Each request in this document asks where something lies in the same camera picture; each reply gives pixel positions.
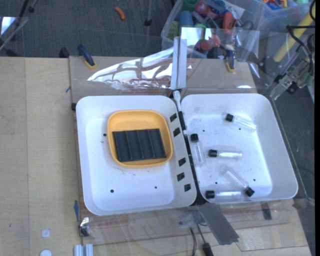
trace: yellow tray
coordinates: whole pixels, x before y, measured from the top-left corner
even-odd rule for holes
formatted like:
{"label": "yellow tray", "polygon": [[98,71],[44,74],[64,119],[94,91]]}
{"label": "yellow tray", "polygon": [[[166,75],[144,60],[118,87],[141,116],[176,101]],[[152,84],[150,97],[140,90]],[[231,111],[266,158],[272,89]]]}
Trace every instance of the yellow tray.
{"label": "yellow tray", "polygon": [[[159,129],[166,157],[120,162],[117,159],[113,132]],[[110,115],[107,121],[107,136],[111,156],[119,165],[131,168],[153,167],[168,162],[173,155],[173,145],[166,119],[153,110],[123,110]]]}

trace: plastic container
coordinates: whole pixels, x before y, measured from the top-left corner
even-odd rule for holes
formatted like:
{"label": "plastic container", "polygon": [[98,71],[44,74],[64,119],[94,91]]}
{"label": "plastic container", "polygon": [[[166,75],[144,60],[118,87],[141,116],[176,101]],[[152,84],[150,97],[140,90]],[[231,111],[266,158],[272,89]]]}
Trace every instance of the plastic container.
{"label": "plastic container", "polygon": [[296,0],[287,0],[287,8],[272,9],[267,4],[263,6],[263,15],[258,29],[262,32],[287,33],[287,25],[296,26],[309,12],[312,1],[297,4]]}
{"label": "plastic container", "polygon": [[[236,190],[219,170],[231,166],[255,190],[241,199],[226,198],[222,204],[289,199],[298,183],[288,150],[270,101],[257,93],[188,94],[181,100],[188,134],[197,133],[205,152],[210,149],[241,150],[241,160],[207,157],[195,173],[204,198],[206,191]],[[251,133],[226,125],[222,113],[248,117],[258,128]]]}
{"label": "plastic container", "polygon": [[[173,21],[179,20],[179,12],[182,10],[183,3],[183,0],[177,0],[163,26],[161,31],[162,50],[166,50],[174,46],[174,41],[168,38],[168,34],[171,30],[170,27]],[[261,18],[265,11],[265,7],[267,7],[265,6],[265,3],[260,0],[228,0],[224,1],[224,3],[226,7],[234,7],[243,23],[245,21],[251,21],[253,23],[252,30],[257,30],[260,27]]]}
{"label": "plastic container", "polygon": [[194,165],[204,165],[206,163],[206,155],[202,143],[201,141],[199,141],[198,134],[191,134],[190,140],[190,148]]}
{"label": "plastic container", "polygon": [[[261,37],[268,32],[287,32],[287,25],[296,26],[308,13],[311,1],[303,4],[290,4],[288,7],[272,10],[262,0],[228,0],[224,1],[225,6],[232,6],[240,17],[242,24],[252,22],[251,30],[261,32]],[[165,25],[161,31],[162,50],[173,47],[174,41],[168,38],[170,27],[173,21],[178,20],[179,12],[182,10],[183,0],[177,0],[172,8]]]}
{"label": "plastic container", "polygon": [[[141,113],[140,119],[130,113],[136,110]],[[121,115],[124,111],[129,115],[108,122],[113,114]],[[172,157],[160,165],[123,166],[112,156],[108,123],[113,131],[118,126],[128,125],[133,130],[145,125],[148,129],[158,127],[162,130],[162,124],[157,124],[157,116],[144,120],[148,113],[141,111],[152,111],[165,119],[172,140]],[[87,96],[77,102],[83,198],[90,212],[95,215],[125,214],[185,207],[195,201],[197,191],[178,116],[173,100],[161,95]]]}
{"label": "plastic container", "polygon": [[[160,139],[161,142],[157,142],[158,139],[154,137],[157,136],[157,133],[154,133],[154,129],[159,130],[158,135],[160,138],[158,139]],[[148,135],[143,135],[144,132],[148,130],[149,132],[154,131]],[[113,160],[123,167],[142,168],[163,165],[169,161],[173,155],[173,146],[168,124],[166,119],[157,111],[144,109],[115,111],[108,118],[105,132],[107,133],[110,153]],[[157,149],[156,144],[159,143],[162,144],[161,147],[163,147],[164,152],[161,152],[162,150],[160,148]],[[164,155],[165,157],[149,156],[149,159],[143,159],[143,151],[147,151],[143,149],[149,147],[152,148],[155,156]],[[121,161],[120,156],[122,156],[123,159],[129,158],[131,160]]]}

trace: clear plastic tube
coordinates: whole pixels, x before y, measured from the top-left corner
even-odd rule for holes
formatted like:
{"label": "clear plastic tube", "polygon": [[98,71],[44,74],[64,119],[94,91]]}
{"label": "clear plastic tube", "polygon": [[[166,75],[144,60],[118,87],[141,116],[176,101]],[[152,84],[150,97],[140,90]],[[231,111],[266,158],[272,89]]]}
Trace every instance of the clear plastic tube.
{"label": "clear plastic tube", "polygon": [[208,156],[211,158],[240,159],[242,152],[240,150],[210,149]]}
{"label": "clear plastic tube", "polygon": [[202,143],[199,141],[198,134],[191,134],[190,139],[190,149],[193,163],[195,166],[202,166],[206,162],[206,156],[202,147]]}
{"label": "clear plastic tube", "polygon": [[238,125],[241,128],[245,128],[252,133],[257,129],[257,126],[251,120],[248,120],[240,116],[236,116],[228,113],[226,114],[225,120],[227,122],[234,123],[235,125]]}
{"label": "clear plastic tube", "polygon": [[217,202],[239,201],[243,196],[239,190],[207,190],[205,198],[212,199]]}
{"label": "clear plastic tube", "polygon": [[234,184],[236,187],[244,191],[244,193],[251,197],[254,194],[254,190],[249,187],[249,183],[242,178],[237,172],[232,170],[229,167],[225,167],[221,170],[221,174],[232,184]]}

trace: wooden surface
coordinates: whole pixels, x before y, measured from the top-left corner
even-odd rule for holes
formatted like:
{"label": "wooden surface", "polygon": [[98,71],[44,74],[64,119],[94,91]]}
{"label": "wooden surface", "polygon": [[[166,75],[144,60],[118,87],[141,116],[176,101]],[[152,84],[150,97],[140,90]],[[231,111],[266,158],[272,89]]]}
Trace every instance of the wooden surface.
{"label": "wooden surface", "polygon": [[[0,58],[1,256],[37,256],[43,249],[71,256],[82,242],[74,211],[79,187],[69,74],[67,59]],[[237,244],[218,245],[206,233],[214,255],[311,255],[288,202],[289,222],[237,229]],[[49,237],[42,237],[43,229]],[[94,255],[189,256],[192,245],[191,235],[184,235],[98,245]]]}

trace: clear plastic sheet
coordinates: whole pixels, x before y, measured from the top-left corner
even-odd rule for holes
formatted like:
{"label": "clear plastic sheet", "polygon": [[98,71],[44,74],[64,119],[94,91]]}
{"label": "clear plastic sheet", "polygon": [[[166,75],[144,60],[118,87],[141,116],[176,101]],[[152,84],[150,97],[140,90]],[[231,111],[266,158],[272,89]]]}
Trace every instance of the clear plastic sheet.
{"label": "clear plastic sheet", "polygon": [[[71,63],[72,88],[104,87],[107,94],[113,95],[169,95],[168,89],[175,72],[181,79],[185,79],[189,88],[255,89],[253,80],[247,79],[245,72],[248,66],[246,61],[250,58],[257,59],[259,31],[187,27],[183,27],[181,31],[181,39],[186,39],[186,70],[181,70],[182,65],[180,69],[173,65],[174,47],[110,66],[98,63],[95,70],[81,67],[79,60],[78,64],[74,63],[76,67]],[[203,40],[207,41],[211,48],[214,46],[219,55],[207,58],[208,52],[198,48],[199,41]]]}
{"label": "clear plastic sheet", "polygon": [[191,255],[195,234],[197,250],[209,243],[213,253],[294,248],[304,245],[302,233],[295,232],[299,223],[294,219],[297,210],[292,200],[262,202],[255,205],[228,205],[221,212],[230,222],[239,241],[219,245],[197,206],[115,216],[84,218],[82,226],[88,231],[84,244],[93,244],[94,253],[102,255]]}
{"label": "clear plastic sheet", "polygon": [[24,57],[23,27],[28,17],[0,16],[0,56]]}
{"label": "clear plastic sheet", "polygon": [[[226,35],[223,34],[222,29],[214,32],[222,33],[221,41],[225,42]],[[259,72],[261,70],[257,68],[258,59],[261,58],[257,54],[260,47],[259,32],[235,29],[233,34],[236,34],[231,40],[231,44],[235,46],[235,73],[228,72],[225,67],[225,59],[207,59],[205,56],[201,56],[201,52],[195,51],[194,46],[201,33],[195,33],[192,42],[187,40],[189,49],[188,58],[186,59],[187,88],[182,91],[182,96],[199,92],[217,93],[220,92],[220,89],[224,92],[230,92],[234,89],[256,89],[252,79],[244,81],[243,77],[248,76],[247,72],[250,70],[248,64],[253,64],[254,71],[257,73],[255,78],[260,79]],[[257,40],[253,42],[251,40],[246,41],[250,36]],[[101,63],[101,65],[98,65],[98,70],[88,70],[83,65],[82,57],[71,57],[72,102],[77,103],[79,99],[88,95],[162,94],[169,96],[171,94],[170,78],[172,74],[170,74],[168,67],[170,65],[172,67],[173,50],[173,48],[170,48],[141,58],[109,58],[113,63],[108,62],[108,64],[104,62],[103,57],[94,57],[98,63]],[[204,74],[204,66],[210,69],[210,66],[208,67],[209,62],[212,65],[214,64],[215,68],[218,66],[213,71],[214,73],[211,71],[213,73],[210,74],[211,76]],[[124,72],[122,73],[123,75],[115,79],[115,74],[119,70],[123,71],[123,67],[133,69],[134,72]],[[159,74],[157,72],[161,67],[166,67],[167,69],[164,70],[168,71],[165,73],[165,79],[167,79],[165,82],[157,80],[157,74]],[[141,68],[149,69],[148,72],[143,74],[147,74],[149,77],[142,76],[142,73],[136,72]],[[196,72],[197,69],[202,71],[202,76]],[[228,80],[228,75],[233,76],[232,79]],[[229,82],[237,79],[237,75],[240,77],[237,83]],[[301,198],[305,198],[306,191],[304,191],[303,186],[301,187],[302,191],[298,195]],[[295,247],[303,247],[306,244],[304,234],[295,233],[296,230],[300,229],[297,209],[301,211],[306,207],[304,201],[295,202],[289,199],[269,201],[268,203],[224,204],[221,206],[221,212],[236,230],[240,239],[235,245],[222,248],[206,226],[206,223],[203,222],[197,206],[112,216],[96,216],[86,209],[81,187],[79,192],[80,219],[82,220],[79,232],[82,234],[83,244],[94,244],[94,255],[172,255],[184,252],[185,254],[183,255],[191,255],[194,247],[197,250],[201,250],[201,246],[204,243],[202,236],[212,246],[213,253],[215,253],[216,248],[218,251],[222,250],[225,254],[230,255],[235,250],[243,252],[277,248],[295,249]],[[196,246],[192,233],[195,234]]]}
{"label": "clear plastic sheet", "polygon": [[314,43],[314,30],[304,34],[295,31],[295,36],[304,46],[296,42],[289,33],[271,32],[260,40],[256,81],[264,94],[276,100],[292,82],[297,86],[311,86],[314,83],[315,52],[308,52],[308,45]]}

